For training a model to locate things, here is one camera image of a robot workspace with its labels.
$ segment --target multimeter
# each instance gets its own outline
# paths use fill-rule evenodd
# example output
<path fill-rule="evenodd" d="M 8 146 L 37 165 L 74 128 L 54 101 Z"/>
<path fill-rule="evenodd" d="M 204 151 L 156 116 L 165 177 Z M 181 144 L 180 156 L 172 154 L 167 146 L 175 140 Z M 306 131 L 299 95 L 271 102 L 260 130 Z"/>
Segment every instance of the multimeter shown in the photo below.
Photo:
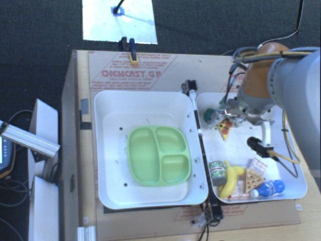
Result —
<path fill-rule="evenodd" d="M 14 167 L 14 143 L 0 137 L 0 179 L 8 175 Z"/>

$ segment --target toy pizza slice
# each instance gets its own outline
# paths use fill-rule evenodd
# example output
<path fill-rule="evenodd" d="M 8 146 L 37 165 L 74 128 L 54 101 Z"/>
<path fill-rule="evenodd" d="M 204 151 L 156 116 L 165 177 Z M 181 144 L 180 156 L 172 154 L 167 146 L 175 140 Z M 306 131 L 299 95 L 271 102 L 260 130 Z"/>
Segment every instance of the toy pizza slice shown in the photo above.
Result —
<path fill-rule="evenodd" d="M 256 171 L 246 169 L 245 172 L 245 193 L 250 192 L 252 189 L 258 187 L 264 182 L 264 178 Z"/>
<path fill-rule="evenodd" d="M 217 125 L 217 127 L 223 137 L 223 140 L 225 141 L 232 127 L 232 123 L 229 121 L 228 118 L 225 118 Z"/>

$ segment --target white plastic tray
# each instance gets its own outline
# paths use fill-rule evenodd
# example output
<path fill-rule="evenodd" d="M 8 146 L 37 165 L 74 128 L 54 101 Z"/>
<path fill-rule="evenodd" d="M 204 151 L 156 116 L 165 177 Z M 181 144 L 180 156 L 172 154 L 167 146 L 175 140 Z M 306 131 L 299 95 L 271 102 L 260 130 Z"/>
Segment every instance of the white plastic tray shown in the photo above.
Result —
<path fill-rule="evenodd" d="M 200 204 L 208 185 L 191 100 L 178 92 L 106 90 L 94 100 L 94 145 L 97 146 L 98 190 L 101 202 L 111 209 Z M 131 176 L 126 139 L 138 126 L 163 125 L 185 135 L 191 174 L 173 186 L 146 187 Z"/>
<path fill-rule="evenodd" d="M 208 108 L 216 109 L 219 101 L 224 94 L 222 93 L 202 93 L 197 97 L 197 106 L 201 118 L 201 128 L 203 131 L 203 141 L 208 162 L 228 160 L 231 165 L 249 167 L 251 160 L 257 158 L 267 165 L 265 172 L 266 180 L 280 179 L 285 184 L 285 190 L 271 197 L 241 198 L 241 199 L 221 199 L 225 203 L 246 203 L 267 200 L 299 199 L 305 196 L 307 191 L 306 181 L 300 165 L 296 165 L 298 178 L 291 176 L 279 163 L 270 158 L 261 158 L 255 151 L 247 146 L 246 141 L 249 137 L 256 137 L 262 140 L 262 127 L 253 126 L 249 122 L 243 122 L 238 128 L 232 128 L 226 141 L 223 141 L 219 130 L 209 128 L 203 119 L 203 114 Z M 270 127 L 270 145 L 279 154 L 288 156 L 282 132 L 282 110 L 275 106 L 270 113 L 266 113 L 262 118 L 275 121 Z M 293 165 L 281 159 L 282 162 L 292 171 Z M 215 194 L 219 194 L 217 187 L 214 187 Z"/>

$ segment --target blue bottle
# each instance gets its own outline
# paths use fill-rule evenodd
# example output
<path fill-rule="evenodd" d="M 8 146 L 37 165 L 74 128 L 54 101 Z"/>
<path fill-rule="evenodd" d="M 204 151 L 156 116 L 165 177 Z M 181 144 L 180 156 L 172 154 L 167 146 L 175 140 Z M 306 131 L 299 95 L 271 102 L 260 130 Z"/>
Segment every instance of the blue bottle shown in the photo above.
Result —
<path fill-rule="evenodd" d="M 250 196 L 255 198 L 258 196 L 271 196 L 276 193 L 282 193 L 285 189 L 284 182 L 282 180 L 270 180 L 264 182 L 259 187 L 250 191 Z"/>

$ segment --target black floor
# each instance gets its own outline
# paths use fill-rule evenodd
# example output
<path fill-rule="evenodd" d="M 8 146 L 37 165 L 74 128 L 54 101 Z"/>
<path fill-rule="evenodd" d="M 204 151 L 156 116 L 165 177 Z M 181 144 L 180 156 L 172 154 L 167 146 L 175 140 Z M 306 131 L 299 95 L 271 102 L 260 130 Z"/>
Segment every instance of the black floor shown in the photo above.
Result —
<path fill-rule="evenodd" d="M 222 54 L 291 34 L 299 0 L 152 0 L 158 45 L 141 52 Z M 284 40 L 295 48 L 320 46 L 321 0 L 304 0 L 300 31 Z M 116 43 L 82 39 L 82 0 L 0 0 L 0 119 L 33 109 L 36 98 L 60 111 L 72 49 L 117 50 Z M 15 125 L 27 129 L 29 115 Z M 27 153 L 17 154 L 13 179 L 27 179 Z M 16 195 L 0 189 L 0 201 Z M 28 239 L 28 201 L 0 206 L 0 218 Z M 0 222 L 0 240 L 18 240 Z"/>

